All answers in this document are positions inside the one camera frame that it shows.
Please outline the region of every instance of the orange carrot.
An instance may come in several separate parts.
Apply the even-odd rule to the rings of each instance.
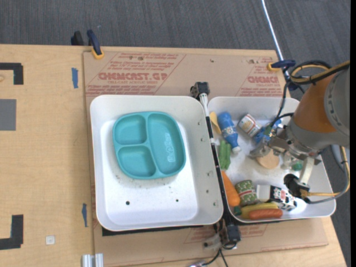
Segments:
[[[235,189],[235,186],[233,185],[229,177],[226,175],[224,170],[221,171],[221,175],[224,181],[226,197],[228,199],[229,205],[233,207],[240,205],[240,196],[237,190]]]

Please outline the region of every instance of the black cable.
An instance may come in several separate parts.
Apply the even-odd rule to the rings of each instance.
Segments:
[[[223,252],[221,251],[221,249],[219,249],[219,252],[220,252],[221,257],[222,257],[222,259],[223,259],[223,261],[224,261],[224,263],[225,263],[225,266],[226,266],[226,267],[229,267],[229,266],[228,266],[228,263],[227,263],[226,260],[225,260],[225,257],[224,257],[224,255],[223,255]]]
[[[283,114],[283,115],[281,115],[281,116],[278,116],[278,118],[275,118],[274,120],[273,120],[273,122],[272,123],[270,123],[270,127],[273,127],[273,125],[279,120],[279,119],[281,119],[281,118],[284,118],[284,117],[292,117],[292,115],[293,115],[293,113],[285,113],[285,114]]]
[[[296,84],[297,88],[301,90],[301,92],[304,94],[305,93],[305,90],[301,87],[301,85],[299,84]]]
[[[283,88],[283,95],[282,95],[282,102],[281,102],[281,104],[280,104],[279,111],[278,111],[276,117],[274,118],[274,120],[273,120],[273,122],[272,122],[272,125],[274,125],[274,124],[277,122],[277,120],[279,119],[279,115],[280,115],[280,113],[282,112],[282,110],[283,110],[283,108],[284,108],[285,98],[286,98],[286,94],[287,94],[287,89],[288,89],[288,85],[289,85],[290,82],[291,82],[290,80],[287,80],[286,83],[285,83],[285,85],[284,85],[284,88]]]
[[[311,80],[311,78],[312,78],[313,76],[310,76],[308,83],[315,83],[316,81],[320,81],[320,80],[322,80],[322,79],[324,79],[324,78],[327,78],[328,76],[330,76],[330,75],[332,75],[332,74],[334,74],[334,73],[337,73],[337,72],[339,72],[339,71],[341,71],[341,70],[347,69],[348,67],[349,67],[348,65],[345,65],[345,66],[343,66],[343,67],[336,68],[336,69],[331,70],[330,72],[328,72],[328,73],[326,73],[326,74],[322,74],[322,75],[321,75],[320,77],[318,77],[318,78],[314,78],[313,80]]]
[[[310,61],[305,61],[305,62],[302,62],[302,63],[296,65],[293,68],[292,72],[294,70],[296,70],[298,67],[302,67],[302,66],[305,66],[305,65],[320,65],[320,66],[325,66],[326,68],[329,68],[329,69],[331,68],[331,65],[326,63],[325,61],[322,61],[322,60],[310,60]]]
[[[213,263],[213,262],[216,260],[216,258],[219,256],[220,250],[221,250],[221,249],[219,248],[219,251],[216,253],[216,255],[214,256],[214,258],[211,259],[211,260],[210,260],[209,262],[207,262],[207,263],[203,263],[202,266],[206,266],[206,265],[209,265],[209,264]]]
[[[220,219],[219,220],[219,231],[222,231],[223,230],[223,227],[224,227],[224,223],[222,221],[223,219]]]
[[[231,249],[234,249],[235,247],[237,246],[237,243],[234,243],[232,246],[230,247],[227,247],[226,245],[223,245],[222,248],[226,249],[226,250],[231,250]]]

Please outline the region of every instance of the toy sink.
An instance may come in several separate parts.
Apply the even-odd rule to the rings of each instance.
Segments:
[[[264,125],[274,118],[280,101],[273,97],[215,97],[208,109],[216,114],[229,111],[234,124],[249,113]],[[294,112],[298,103],[287,98],[282,114]],[[90,115],[96,214],[104,228],[127,231],[188,227],[210,225],[221,219],[224,208],[218,167],[198,100],[190,96],[102,95],[92,101]],[[288,121],[283,118],[282,124]],[[222,137],[214,127],[212,131],[219,146]],[[172,145],[168,154],[162,144],[167,141],[165,133]],[[255,186],[286,189],[283,178],[291,171],[260,166],[249,157],[254,148],[251,138],[239,128],[238,133],[242,151],[231,154],[231,164],[225,171],[231,182],[251,180]],[[314,166],[309,185],[313,191],[332,192],[322,162]],[[335,200],[308,205],[297,199],[297,208],[284,212],[278,221],[330,216],[335,207]],[[276,221],[247,220],[235,216],[231,209],[229,212],[241,224]]]

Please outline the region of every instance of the toy hot dog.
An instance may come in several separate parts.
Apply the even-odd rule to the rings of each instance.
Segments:
[[[244,206],[241,208],[241,217],[243,217],[244,219],[249,219],[250,212],[254,210],[265,210],[265,209],[278,209],[278,206],[273,202],[264,202],[261,204]]]
[[[249,218],[251,220],[279,219],[282,215],[283,211],[281,209],[260,209],[249,212]]]

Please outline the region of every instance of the toy soda can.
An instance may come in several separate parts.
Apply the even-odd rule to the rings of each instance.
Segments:
[[[254,137],[262,128],[249,113],[239,121],[238,126],[250,137]]]
[[[240,196],[241,207],[258,203],[256,190],[251,180],[238,182],[235,188]]]

